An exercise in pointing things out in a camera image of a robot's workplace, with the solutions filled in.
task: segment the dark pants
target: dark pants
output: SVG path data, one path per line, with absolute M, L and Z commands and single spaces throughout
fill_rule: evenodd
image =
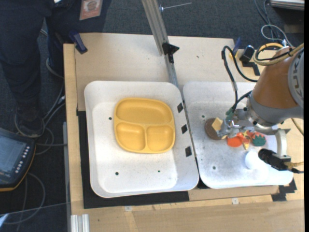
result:
M 62 44 L 69 32 L 102 32 L 112 0 L 103 0 L 101 15 L 80 21 L 81 0 L 0 0 L 0 64 L 19 102 L 35 101 L 41 90 L 37 38 L 46 19 L 50 65 L 63 68 Z

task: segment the wooden table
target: wooden table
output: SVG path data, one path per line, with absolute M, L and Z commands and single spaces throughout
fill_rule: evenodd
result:
M 148 61 L 147 68 L 155 66 L 157 76 L 143 75 L 145 69 L 139 69 L 140 76 L 145 80 L 156 81 L 168 77 L 164 69 L 163 57 L 157 56 L 152 35 L 122 34 L 82 34 L 82 40 L 89 52 L 100 52 L 100 47 L 108 49 L 103 54 L 110 56 L 100 63 L 105 69 L 114 66 L 123 68 L 120 63 L 127 63 L 126 68 L 135 68 Z M 175 68 L 180 89 L 187 81 L 229 81 L 221 59 L 224 45 L 234 46 L 232 39 L 169 37 L 171 44 L 180 47 L 174 55 Z M 129 44 L 131 49 L 119 48 Z M 97 67 L 89 62 L 87 71 L 77 84 L 76 64 L 81 61 L 74 45 L 64 45 L 65 89 L 68 126 L 69 172 L 71 214 L 89 214 L 91 232 L 187 232 L 187 231 L 229 231 L 229 232 L 270 232 L 270 231 L 305 231 L 304 222 L 304 175 L 295 174 L 297 190 L 287 193 L 286 200 L 274 202 L 272 194 L 279 193 L 284 187 L 245 187 L 227 189 L 193 189 L 189 191 L 190 201 L 183 203 L 165 203 L 142 206 L 117 206 L 96 209 L 84 209 L 81 175 L 81 158 L 79 148 L 79 126 L 76 114 L 77 107 L 83 106 L 78 100 L 79 90 L 92 80 L 114 80 L 113 70 L 97 73 Z M 236 81 L 243 79 L 234 70 L 229 59 L 232 73 Z M 253 70 L 243 68 L 243 72 L 256 78 Z M 127 78 L 134 76 L 126 73 Z M 303 120 L 297 119 L 303 128 Z M 281 128 L 291 128 L 287 134 L 288 155 L 294 162 L 304 159 L 304 140 L 291 119 L 285 121 Z

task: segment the white tray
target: white tray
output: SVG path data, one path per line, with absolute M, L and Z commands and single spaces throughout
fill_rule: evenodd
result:
M 193 189 L 199 179 L 180 91 L 165 82 L 94 81 L 85 90 L 90 183 L 104 198 Z M 157 99 L 170 106 L 176 139 L 173 148 L 161 154 L 138 154 L 123 150 L 113 129 L 117 102 L 127 97 Z M 186 154 L 190 147 L 192 154 Z
M 239 97 L 254 87 L 253 83 L 237 83 Z M 256 157 L 258 167 L 249 169 L 245 163 L 246 154 L 261 147 L 250 146 L 245 151 L 243 146 L 231 148 L 226 140 L 210 139 L 204 130 L 207 119 L 223 119 L 226 111 L 234 104 L 235 95 L 228 82 L 190 82 L 183 88 L 183 95 L 188 111 L 193 143 L 197 155 L 200 178 L 210 188 L 231 188 L 244 186 L 286 185 L 293 179 L 290 171 L 278 171 Z M 244 99 L 238 108 L 245 107 Z M 275 136 L 267 136 L 263 148 L 277 152 Z

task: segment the person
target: person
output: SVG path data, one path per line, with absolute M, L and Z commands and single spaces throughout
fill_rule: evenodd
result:
M 101 2 L 100 14 L 81 17 L 87 0 L 0 0 L 0 65 L 16 100 L 14 123 L 24 136 L 44 132 L 40 110 L 40 51 L 37 38 L 44 20 L 49 57 L 46 66 L 63 76 L 62 43 L 69 32 L 102 32 L 112 0 Z

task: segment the black mat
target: black mat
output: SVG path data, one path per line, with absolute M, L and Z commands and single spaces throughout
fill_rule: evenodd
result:
M 79 120 L 83 197 L 85 209 L 107 206 L 146 205 L 189 201 L 189 194 L 187 191 L 133 195 L 119 198 L 102 198 L 95 194 L 90 185 L 86 112 L 78 112 L 77 115 Z

